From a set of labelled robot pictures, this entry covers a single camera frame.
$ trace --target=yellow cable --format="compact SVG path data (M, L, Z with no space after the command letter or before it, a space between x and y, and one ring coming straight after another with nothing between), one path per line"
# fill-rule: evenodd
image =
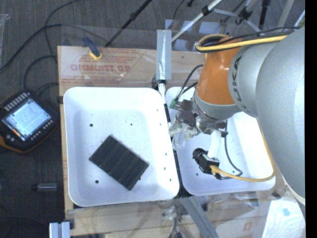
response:
M220 50L238 48L238 47L242 47L242 46L246 46L246 45L278 42L278 41L283 40L286 36L287 35L281 35L281 36L275 36L275 37L267 37L267 38L249 40L249 41L240 41L240 42L236 42L236 43L219 44L219 45L215 45L215 46L201 47L201 42L207 38L207 36L205 36L198 43L195 44L195 49L197 51L217 51L217 50L220 51Z
M234 179L237 179L237 180L244 180L244 181L256 181L256 182L261 182L261 181L267 181L267 180L271 180L274 176L275 176L275 164L274 164L274 160L273 160L273 157L270 153L270 150L267 146L267 143L266 143L266 140L262 134L262 138L263 138L263 141L264 141L264 145L265 145L265 148L266 148L266 151L267 151L267 155L268 155L268 158L271 162L271 165L272 165L272 168L273 168L273 172L270 176L266 177L266 178L246 178L246 177L239 177L239 176L235 176L235 175L232 175L232 174L229 174L227 172L224 172L222 171L219 167L217 166L214 166L214 165L210 165L210 169L212 171L212 173L215 173L215 174L222 174L224 176L227 176L227 177L230 177L230 178L234 178Z

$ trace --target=dark floor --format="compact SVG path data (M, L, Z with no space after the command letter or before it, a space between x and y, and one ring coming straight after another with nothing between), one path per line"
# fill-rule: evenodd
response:
M0 101L23 89L26 75L27 87L36 90L47 83L58 82L57 65L52 57L32 64L38 58L52 55L44 31L28 39L46 23L56 8L74 0L0 0L0 14L10 19L4 25L0 71ZM120 28L146 0L78 0L56 11L48 25L69 24ZM194 0L191 7L185 0L153 0L127 29L156 31L165 28L165 20L192 20L201 9L213 0ZM233 11L243 0L223 0L216 8ZM277 26L287 0L271 0L267 9L264 29ZM259 23L261 2L254 8L250 20ZM285 26L292 27L305 10L305 0L295 0ZM219 22L223 16L210 14L202 21ZM60 26L46 31L53 54L61 44ZM56 85L37 91L53 108L58 110ZM54 183L56 191L31 190L34 183ZM60 128L40 146L26 154L17 154L0 148L0 237L41 238L47 237L51 222L64 220L63 179L60 145Z

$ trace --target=black rectangular object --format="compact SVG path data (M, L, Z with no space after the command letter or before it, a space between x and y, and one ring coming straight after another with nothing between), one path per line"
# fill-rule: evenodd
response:
M112 136L108 136L89 160L131 190L149 166Z

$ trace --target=tripod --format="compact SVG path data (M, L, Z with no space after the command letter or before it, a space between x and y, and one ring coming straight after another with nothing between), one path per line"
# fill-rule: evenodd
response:
M270 0L263 0L262 6L262 13L261 13L261 18L260 18L260 23L259 26L255 25L253 22L249 20L249 17L251 16L254 7L256 6L257 2L259 0L247 0L246 6L242 9L242 11L237 14L234 12L228 12L224 10L218 10L215 9L215 7L221 2L222 0L214 0L212 3L209 5L206 5L203 7L202 12L198 14L192 21L190 21L187 25L182 27L182 29L176 33L172 37L172 42L174 42L177 38L179 38L183 33L185 33L190 27L192 27L197 21L202 19L204 16L207 16L210 13L218 13L218 14L223 14L227 15L228 17L235 17L236 18L236 23L240 24L242 20L244 20L246 23L248 23L253 29L256 31L261 31L263 24L264 24L264 19L265 19L265 14L266 14L266 9L269 5ZM190 2L187 4L188 6L192 5L193 0L190 0ZM280 21L278 23L277 27L282 27L285 24L285 21L287 19L288 13L290 11L290 8L293 4L294 0L287 0L286 5L284 7L284 10L282 12Z

